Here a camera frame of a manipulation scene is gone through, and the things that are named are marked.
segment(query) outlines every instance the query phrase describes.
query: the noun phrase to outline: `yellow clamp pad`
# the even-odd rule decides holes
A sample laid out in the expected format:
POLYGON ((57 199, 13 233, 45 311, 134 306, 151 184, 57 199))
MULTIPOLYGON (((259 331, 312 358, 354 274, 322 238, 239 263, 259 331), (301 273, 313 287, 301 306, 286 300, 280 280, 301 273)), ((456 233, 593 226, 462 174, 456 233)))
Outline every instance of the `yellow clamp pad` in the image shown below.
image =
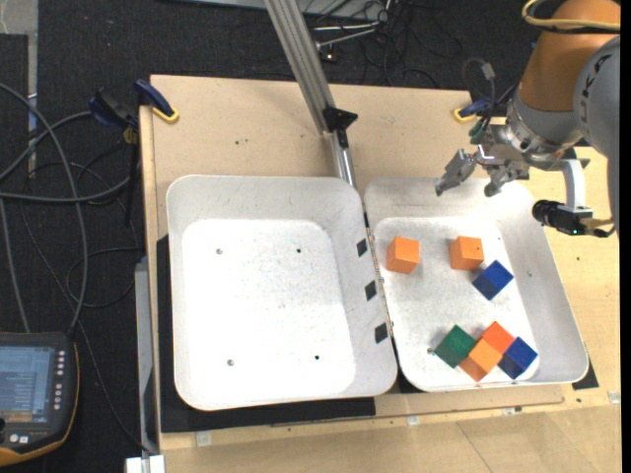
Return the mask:
POLYGON ((465 117, 461 117, 459 112, 463 109, 464 107, 462 106, 461 108, 457 108, 456 110, 454 110, 453 115, 454 115, 454 119, 459 122, 460 124, 470 121, 472 119, 475 119, 476 115, 475 113, 467 115, 465 117))
POLYGON ((171 109, 174 112, 172 115, 166 115, 164 112, 157 110, 155 107, 154 113, 167 123, 173 124, 179 119, 179 110, 177 110, 174 106, 172 106, 171 109))

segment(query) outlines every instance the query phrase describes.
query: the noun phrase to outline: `orange block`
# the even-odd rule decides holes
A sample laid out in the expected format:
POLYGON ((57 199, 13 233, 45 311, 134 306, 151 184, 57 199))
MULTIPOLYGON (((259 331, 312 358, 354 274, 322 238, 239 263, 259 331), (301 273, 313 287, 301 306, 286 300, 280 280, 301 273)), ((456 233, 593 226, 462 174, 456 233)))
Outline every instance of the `orange block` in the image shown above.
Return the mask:
POLYGON ((482 240, 473 236, 459 236, 450 245, 450 259, 454 270, 475 270, 484 261, 482 240))
POLYGON ((476 382, 480 381, 502 360, 502 354, 496 351, 484 339, 480 338, 459 366, 476 382))
POLYGON ((387 247, 386 268, 392 272, 412 273, 421 262, 421 242, 395 236, 387 247))
POLYGON ((504 354, 515 341, 515 337, 504 329, 497 320, 486 328, 480 338, 484 338, 500 354, 504 354))

